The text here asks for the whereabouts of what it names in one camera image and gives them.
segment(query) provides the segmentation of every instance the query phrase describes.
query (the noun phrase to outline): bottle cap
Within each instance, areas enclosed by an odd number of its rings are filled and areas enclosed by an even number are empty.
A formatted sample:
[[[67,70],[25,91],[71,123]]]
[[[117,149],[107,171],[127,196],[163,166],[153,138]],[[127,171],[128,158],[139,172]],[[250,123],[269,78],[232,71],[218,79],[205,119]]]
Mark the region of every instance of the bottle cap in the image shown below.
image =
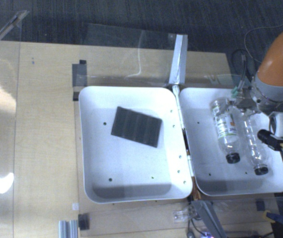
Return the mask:
[[[227,162],[234,164],[240,161],[239,153],[230,153],[226,155]]]
[[[262,167],[262,168],[256,168],[255,169],[255,174],[258,176],[262,176],[268,173],[268,168],[267,167]]]

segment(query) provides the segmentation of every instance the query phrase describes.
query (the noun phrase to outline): white cable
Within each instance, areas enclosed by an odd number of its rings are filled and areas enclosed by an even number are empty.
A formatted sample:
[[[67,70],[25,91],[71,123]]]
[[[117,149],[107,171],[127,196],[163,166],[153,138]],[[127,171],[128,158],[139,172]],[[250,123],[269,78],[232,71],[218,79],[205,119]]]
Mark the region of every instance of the white cable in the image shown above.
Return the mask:
[[[246,37],[247,37],[247,35],[248,35],[250,32],[254,31],[254,30],[267,29],[267,28],[277,28],[277,27],[281,27],[281,26],[283,26],[283,24],[282,24],[282,25],[278,25],[278,26],[262,26],[262,27],[257,27],[257,28],[254,28],[254,29],[249,30],[249,31],[245,34],[245,37],[244,37],[244,45],[245,45],[245,49],[247,50],[247,52],[248,52],[248,54],[250,55],[251,58],[253,58],[253,59],[254,59],[255,61],[257,61],[257,62],[260,62],[259,60],[255,59],[255,58],[251,55],[251,53],[249,52],[249,50],[248,50],[248,48],[247,48],[247,45],[246,45]]]

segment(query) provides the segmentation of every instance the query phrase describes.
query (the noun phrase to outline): bottle label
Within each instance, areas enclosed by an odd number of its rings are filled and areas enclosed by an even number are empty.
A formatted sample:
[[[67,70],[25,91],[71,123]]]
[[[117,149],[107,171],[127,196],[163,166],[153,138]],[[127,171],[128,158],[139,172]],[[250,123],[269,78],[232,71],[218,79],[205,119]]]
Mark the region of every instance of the bottle label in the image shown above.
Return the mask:
[[[237,135],[235,122],[232,114],[225,112],[216,118],[216,127],[219,138]]]

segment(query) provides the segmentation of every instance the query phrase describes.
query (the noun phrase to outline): clear plastic bottle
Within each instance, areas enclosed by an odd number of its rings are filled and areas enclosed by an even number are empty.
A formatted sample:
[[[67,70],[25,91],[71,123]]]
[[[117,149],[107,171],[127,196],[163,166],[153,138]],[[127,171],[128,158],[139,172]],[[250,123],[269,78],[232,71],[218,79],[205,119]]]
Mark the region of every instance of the clear plastic bottle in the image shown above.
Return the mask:
[[[226,98],[219,98],[210,103],[215,127],[218,133],[218,143],[227,162],[234,164],[240,161],[239,137],[232,114],[232,106]]]
[[[265,175],[269,171],[267,166],[268,156],[262,142],[257,137],[257,132],[254,131],[256,124],[249,114],[242,113],[241,120],[248,145],[246,157],[253,166],[256,175]]]

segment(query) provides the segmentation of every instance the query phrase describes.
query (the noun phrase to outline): dark rectangular object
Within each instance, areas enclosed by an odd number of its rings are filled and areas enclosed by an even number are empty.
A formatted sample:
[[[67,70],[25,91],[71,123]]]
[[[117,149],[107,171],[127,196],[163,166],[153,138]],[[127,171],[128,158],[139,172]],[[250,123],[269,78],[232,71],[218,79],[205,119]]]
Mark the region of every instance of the dark rectangular object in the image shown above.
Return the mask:
[[[157,147],[161,123],[159,118],[117,107],[112,135]]]

